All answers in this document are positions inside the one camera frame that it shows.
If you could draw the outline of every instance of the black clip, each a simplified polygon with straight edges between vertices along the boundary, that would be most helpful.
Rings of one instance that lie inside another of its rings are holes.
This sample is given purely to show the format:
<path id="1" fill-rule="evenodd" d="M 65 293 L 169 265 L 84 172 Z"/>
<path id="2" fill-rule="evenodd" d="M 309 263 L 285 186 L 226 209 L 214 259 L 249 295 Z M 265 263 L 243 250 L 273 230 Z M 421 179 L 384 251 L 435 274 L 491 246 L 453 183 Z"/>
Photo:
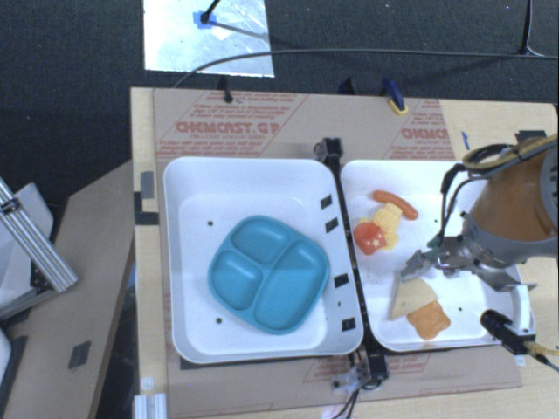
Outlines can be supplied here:
<path id="1" fill-rule="evenodd" d="M 337 157 L 339 160 L 343 155 L 342 140 L 339 138 L 324 138 L 320 143 L 314 145 L 314 159 L 328 166 L 330 157 Z"/>
<path id="2" fill-rule="evenodd" d="M 357 87 L 355 86 L 355 81 L 351 76 L 349 76 L 338 86 L 338 94 L 357 95 Z"/>
<path id="3" fill-rule="evenodd" d="M 229 81 L 229 76 L 222 76 L 217 83 L 217 89 L 223 90 L 225 92 L 225 102 L 231 104 L 233 102 L 233 96 L 231 95 L 231 83 Z"/>

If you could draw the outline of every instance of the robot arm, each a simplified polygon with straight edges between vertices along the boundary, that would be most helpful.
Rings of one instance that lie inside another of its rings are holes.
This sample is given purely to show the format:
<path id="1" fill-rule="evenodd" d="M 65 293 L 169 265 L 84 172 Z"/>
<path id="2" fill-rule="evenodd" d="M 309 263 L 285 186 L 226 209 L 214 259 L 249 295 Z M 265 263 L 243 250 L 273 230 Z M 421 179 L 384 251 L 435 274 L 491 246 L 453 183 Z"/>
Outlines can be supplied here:
<path id="1" fill-rule="evenodd" d="M 408 261 L 403 280 L 434 265 L 446 276 L 472 271 L 493 289 L 509 290 L 515 282 L 505 271 L 508 267 L 534 256 L 557 259 L 557 135 L 525 141 L 503 154 L 506 148 L 492 145 L 472 151 L 447 173 L 444 196 L 460 170 L 468 171 L 469 181 L 483 179 L 487 184 L 465 214 L 461 234 L 445 237 L 455 193 L 443 209 L 443 228 L 430 241 L 431 249 Z M 483 162 L 495 154 L 500 158 Z"/>

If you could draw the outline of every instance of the blue tape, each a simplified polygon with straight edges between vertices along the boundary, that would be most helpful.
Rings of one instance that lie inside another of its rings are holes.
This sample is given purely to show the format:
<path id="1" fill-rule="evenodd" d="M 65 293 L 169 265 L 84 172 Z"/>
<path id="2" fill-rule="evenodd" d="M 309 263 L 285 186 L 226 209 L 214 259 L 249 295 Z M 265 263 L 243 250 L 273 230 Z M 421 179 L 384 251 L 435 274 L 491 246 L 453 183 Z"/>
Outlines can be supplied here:
<path id="1" fill-rule="evenodd" d="M 216 15 L 212 12 L 210 14 L 210 20 L 208 21 L 207 24 L 203 24 L 202 20 L 200 19 L 200 17 L 202 16 L 202 14 L 204 14 L 205 11 L 203 10 L 199 10 L 197 12 L 193 12 L 192 13 L 192 19 L 194 20 L 194 24 L 200 28 L 200 30 L 211 30 L 211 26 L 212 24 L 216 24 L 217 23 L 217 18 Z"/>
<path id="2" fill-rule="evenodd" d="M 466 132 L 462 131 L 462 141 L 464 142 L 464 146 L 466 146 L 466 150 L 470 150 L 470 145 L 468 144 L 468 135 Z"/>

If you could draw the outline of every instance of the wooden board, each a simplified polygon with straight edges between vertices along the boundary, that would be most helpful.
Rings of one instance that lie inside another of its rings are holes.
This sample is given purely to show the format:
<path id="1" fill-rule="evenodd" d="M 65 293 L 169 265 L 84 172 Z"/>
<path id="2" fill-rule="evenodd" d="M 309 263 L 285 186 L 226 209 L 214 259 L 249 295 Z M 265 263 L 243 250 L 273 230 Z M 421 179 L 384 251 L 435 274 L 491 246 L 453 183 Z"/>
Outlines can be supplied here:
<path id="1" fill-rule="evenodd" d="M 95 418 L 133 234 L 130 162 L 70 198 L 55 245 L 79 282 L 34 306 L 26 321 L 8 331 L 28 340 L 5 419 Z M 86 362 L 69 369 L 74 347 L 87 342 Z"/>

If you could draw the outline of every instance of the blue clamp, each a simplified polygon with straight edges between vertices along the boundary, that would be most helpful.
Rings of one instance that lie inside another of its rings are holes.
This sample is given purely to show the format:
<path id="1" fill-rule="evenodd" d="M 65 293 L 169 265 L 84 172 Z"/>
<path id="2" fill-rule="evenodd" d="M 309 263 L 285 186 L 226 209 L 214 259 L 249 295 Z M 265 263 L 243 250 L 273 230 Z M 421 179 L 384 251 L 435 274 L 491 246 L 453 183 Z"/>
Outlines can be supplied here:
<path id="1" fill-rule="evenodd" d="M 403 115 L 408 113 L 408 107 L 404 103 L 404 97 L 400 92 L 396 82 L 389 78 L 383 78 L 383 90 L 381 94 L 390 94 L 390 100 L 388 101 L 389 106 L 397 115 Z"/>
<path id="2" fill-rule="evenodd" d="M 199 11 L 196 11 L 196 12 L 192 13 L 192 18 L 194 20 L 194 24 L 198 28 L 200 28 L 200 30 L 211 30 L 211 26 L 213 24 L 217 23 L 216 15 L 212 12 L 210 14 L 210 20 L 208 20 L 208 23 L 203 24 L 201 17 L 202 17 L 202 14 L 204 14 L 204 13 L 205 13 L 205 11 L 203 11 L 203 10 L 199 10 Z"/>

